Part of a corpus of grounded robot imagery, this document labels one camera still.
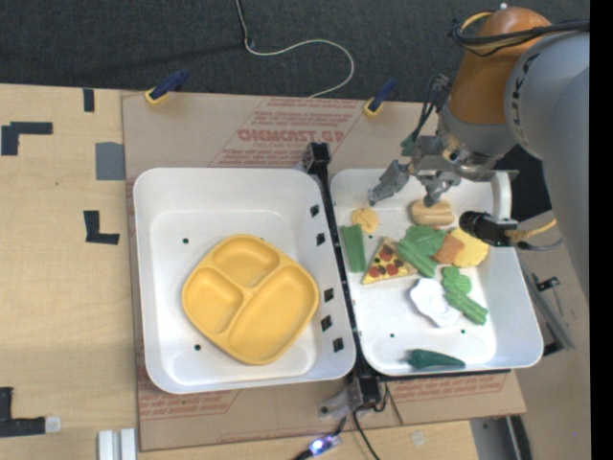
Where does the orange toy block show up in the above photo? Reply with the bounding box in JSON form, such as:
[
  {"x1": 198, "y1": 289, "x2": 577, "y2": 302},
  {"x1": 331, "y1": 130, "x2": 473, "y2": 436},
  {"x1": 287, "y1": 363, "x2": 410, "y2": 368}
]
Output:
[{"x1": 432, "y1": 233, "x2": 466, "y2": 265}]

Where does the green celery stick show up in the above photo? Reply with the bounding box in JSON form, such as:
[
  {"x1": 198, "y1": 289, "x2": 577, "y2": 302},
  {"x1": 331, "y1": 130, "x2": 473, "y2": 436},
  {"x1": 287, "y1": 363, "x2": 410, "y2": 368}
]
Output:
[{"x1": 339, "y1": 223, "x2": 368, "y2": 274}]

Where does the toy pizza slice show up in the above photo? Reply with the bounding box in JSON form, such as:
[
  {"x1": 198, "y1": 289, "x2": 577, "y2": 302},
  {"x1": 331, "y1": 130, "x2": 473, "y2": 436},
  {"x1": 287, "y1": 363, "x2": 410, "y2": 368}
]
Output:
[{"x1": 360, "y1": 236, "x2": 420, "y2": 287}]

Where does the dark green toy pepper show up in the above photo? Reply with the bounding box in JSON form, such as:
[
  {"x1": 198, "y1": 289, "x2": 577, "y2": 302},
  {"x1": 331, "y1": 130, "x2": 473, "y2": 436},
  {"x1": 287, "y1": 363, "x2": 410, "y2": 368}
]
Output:
[{"x1": 406, "y1": 348, "x2": 467, "y2": 371}]

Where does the thin black rod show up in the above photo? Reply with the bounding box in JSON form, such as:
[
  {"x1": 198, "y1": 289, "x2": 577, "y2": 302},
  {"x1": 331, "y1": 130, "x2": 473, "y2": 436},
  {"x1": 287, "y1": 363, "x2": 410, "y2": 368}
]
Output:
[{"x1": 315, "y1": 159, "x2": 371, "y2": 392}]

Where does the white toy fried egg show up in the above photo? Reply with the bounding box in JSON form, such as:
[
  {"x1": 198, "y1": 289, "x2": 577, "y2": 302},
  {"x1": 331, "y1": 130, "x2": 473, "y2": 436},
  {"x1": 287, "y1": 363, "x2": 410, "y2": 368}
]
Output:
[{"x1": 409, "y1": 277, "x2": 464, "y2": 329}]

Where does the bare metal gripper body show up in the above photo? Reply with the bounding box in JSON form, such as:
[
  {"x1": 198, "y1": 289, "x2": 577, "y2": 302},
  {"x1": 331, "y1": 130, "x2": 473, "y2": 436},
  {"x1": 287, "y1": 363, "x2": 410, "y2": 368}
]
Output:
[{"x1": 409, "y1": 134, "x2": 499, "y2": 184}]

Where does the brown cardboard board red print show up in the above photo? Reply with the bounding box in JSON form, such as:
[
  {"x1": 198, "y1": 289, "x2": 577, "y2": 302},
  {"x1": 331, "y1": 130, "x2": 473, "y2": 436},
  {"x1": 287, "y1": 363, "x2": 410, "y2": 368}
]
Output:
[{"x1": 120, "y1": 91, "x2": 528, "y2": 452}]

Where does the white plastic tray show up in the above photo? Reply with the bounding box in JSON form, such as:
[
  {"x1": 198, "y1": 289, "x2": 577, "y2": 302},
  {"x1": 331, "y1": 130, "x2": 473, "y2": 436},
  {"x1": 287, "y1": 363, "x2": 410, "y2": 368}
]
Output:
[
  {"x1": 329, "y1": 167, "x2": 546, "y2": 378},
  {"x1": 132, "y1": 167, "x2": 358, "y2": 396}
]

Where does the green toy lettuce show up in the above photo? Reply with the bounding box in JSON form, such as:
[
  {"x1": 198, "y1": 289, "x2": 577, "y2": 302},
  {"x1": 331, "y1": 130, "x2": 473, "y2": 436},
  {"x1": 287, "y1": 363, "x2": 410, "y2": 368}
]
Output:
[{"x1": 397, "y1": 224, "x2": 448, "y2": 279}]

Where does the toy hot dog bun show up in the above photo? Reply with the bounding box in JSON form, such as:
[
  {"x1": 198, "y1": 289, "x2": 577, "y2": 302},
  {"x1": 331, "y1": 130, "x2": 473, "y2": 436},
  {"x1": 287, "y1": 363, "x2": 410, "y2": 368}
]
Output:
[{"x1": 408, "y1": 198, "x2": 456, "y2": 227}]

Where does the black cylinder on white bracket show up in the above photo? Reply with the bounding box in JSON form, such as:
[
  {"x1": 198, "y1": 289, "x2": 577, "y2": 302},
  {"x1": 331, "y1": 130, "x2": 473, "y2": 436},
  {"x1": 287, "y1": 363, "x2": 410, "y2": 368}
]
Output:
[{"x1": 458, "y1": 170, "x2": 520, "y2": 249}]

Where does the yellow divided plate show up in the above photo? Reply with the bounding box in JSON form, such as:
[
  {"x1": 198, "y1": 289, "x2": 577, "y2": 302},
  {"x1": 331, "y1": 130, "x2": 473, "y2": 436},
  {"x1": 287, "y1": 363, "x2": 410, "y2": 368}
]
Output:
[{"x1": 180, "y1": 233, "x2": 321, "y2": 367}]

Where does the black block with thin wires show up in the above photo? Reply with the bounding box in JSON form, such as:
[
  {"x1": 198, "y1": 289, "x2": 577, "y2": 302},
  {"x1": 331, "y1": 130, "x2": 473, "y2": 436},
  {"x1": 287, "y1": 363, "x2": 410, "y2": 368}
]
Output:
[
  {"x1": 305, "y1": 141, "x2": 333, "y2": 176},
  {"x1": 352, "y1": 370, "x2": 385, "y2": 409}
]

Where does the small yellow biscuit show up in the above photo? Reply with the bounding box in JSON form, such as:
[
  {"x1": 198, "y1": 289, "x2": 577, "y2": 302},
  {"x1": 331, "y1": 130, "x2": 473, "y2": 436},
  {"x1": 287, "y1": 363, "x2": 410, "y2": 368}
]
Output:
[{"x1": 350, "y1": 207, "x2": 380, "y2": 236}]

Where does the green toy broccoli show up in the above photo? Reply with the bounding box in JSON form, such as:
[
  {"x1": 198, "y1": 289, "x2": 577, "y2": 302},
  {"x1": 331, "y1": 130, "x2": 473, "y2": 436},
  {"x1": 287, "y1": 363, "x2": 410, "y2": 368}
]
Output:
[{"x1": 441, "y1": 265, "x2": 490, "y2": 327}]

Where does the yellow toy corn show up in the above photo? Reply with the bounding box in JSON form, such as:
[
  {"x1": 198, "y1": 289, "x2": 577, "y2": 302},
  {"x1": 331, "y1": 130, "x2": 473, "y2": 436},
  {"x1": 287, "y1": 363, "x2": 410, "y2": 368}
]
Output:
[{"x1": 448, "y1": 227, "x2": 490, "y2": 269}]

